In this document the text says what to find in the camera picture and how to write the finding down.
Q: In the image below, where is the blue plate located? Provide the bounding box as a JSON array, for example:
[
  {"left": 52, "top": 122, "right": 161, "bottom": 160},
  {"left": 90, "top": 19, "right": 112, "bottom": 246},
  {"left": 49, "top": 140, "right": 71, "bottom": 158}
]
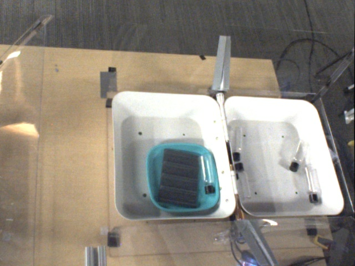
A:
[{"left": 146, "top": 142, "right": 221, "bottom": 214}]

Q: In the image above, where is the clear bottle with black cap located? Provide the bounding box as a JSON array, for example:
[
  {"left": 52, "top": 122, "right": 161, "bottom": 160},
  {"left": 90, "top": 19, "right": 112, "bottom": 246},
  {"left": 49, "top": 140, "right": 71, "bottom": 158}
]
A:
[
  {"left": 200, "top": 155, "right": 216, "bottom": 195},
  {"left": 232, "top": 126, "right": 245, "bottom": 162},
  {"left": 304, "top": 165, "right": 320, "bottom": 204},
  {"left": 234, "top": 162, "right": 252, "bottom": 199},
  {"left": 288, "top": 140, "right": 306, "bottom": 173}
]

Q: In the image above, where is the white plastic tray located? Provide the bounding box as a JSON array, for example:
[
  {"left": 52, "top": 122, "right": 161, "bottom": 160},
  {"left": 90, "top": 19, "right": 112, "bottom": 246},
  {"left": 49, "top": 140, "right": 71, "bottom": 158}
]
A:
[
  {"left": 111, "top": 90, "right": 237, "bottom": 222},
  {"left": 224, "top": 95, "right": 345, "bottom": 217}
]

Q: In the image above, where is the dark grey ribbed block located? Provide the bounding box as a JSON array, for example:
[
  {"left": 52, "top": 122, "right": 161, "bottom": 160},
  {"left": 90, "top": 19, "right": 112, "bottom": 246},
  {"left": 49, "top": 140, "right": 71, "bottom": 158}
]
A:
[{"left": 158, "top": 148, "right": 205, "bottom": 208}]

